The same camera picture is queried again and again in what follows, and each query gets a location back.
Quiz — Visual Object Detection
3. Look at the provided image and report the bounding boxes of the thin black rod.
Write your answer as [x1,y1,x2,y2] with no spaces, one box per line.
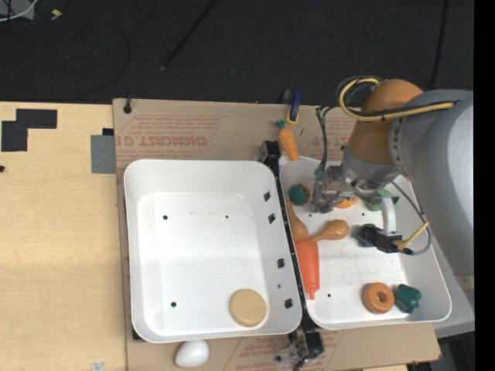
[266,155,317,338]

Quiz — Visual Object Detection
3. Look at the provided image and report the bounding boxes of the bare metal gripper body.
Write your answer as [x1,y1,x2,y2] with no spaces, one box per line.
[312,165,390,204]

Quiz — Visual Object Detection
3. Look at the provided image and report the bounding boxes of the white toy egg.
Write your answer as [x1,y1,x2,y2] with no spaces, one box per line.
[174,339,211,369]

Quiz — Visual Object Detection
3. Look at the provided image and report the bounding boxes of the white plastic tray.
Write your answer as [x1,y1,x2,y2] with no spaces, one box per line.
[278,156,453,331]
[123,158,303,344]

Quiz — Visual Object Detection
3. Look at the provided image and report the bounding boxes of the black block with wires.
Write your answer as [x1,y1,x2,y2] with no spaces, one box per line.
[256,140,282,166]
[296,329,324,359]

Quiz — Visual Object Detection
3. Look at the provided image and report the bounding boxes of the brown cardboard board red print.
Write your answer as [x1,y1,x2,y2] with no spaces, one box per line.
[111,97,442,371]

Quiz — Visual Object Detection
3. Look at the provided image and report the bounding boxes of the tan toy chicken drumstick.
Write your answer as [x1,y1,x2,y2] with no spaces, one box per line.
[285,198,309,243]
[307,219,350,244]

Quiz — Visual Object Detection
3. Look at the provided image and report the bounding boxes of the orange squeeze bottle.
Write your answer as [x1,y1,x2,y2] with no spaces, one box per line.
[295,239,322,301]

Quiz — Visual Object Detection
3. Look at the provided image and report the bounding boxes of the orange toy food piece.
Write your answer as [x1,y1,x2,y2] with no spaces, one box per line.
[333,195,361,209]

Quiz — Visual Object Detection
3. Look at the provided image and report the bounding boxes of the light green toy food piece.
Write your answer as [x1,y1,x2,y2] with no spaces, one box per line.
[366,189,392,213]

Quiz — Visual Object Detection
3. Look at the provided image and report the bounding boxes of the orange toy carrot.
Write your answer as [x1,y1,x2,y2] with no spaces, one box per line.
[275,119,301,162]

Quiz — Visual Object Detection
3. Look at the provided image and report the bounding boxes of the black cylinder on white bracket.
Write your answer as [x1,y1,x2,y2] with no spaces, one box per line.
[359,196,405,254]

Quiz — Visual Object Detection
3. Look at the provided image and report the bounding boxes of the tan round biscuit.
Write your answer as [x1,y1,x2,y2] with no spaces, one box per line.
[228,288,268,328]

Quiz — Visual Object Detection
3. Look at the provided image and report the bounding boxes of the teal toy food piece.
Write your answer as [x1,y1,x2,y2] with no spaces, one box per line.
[355,223,378,248]

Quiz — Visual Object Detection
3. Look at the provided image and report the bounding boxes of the orange toy doughnut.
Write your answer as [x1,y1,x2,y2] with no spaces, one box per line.
[362,282,397,315]

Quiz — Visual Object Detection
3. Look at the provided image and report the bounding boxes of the dark green toy pepper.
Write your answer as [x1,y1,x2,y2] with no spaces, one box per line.
[393,283,423,315]

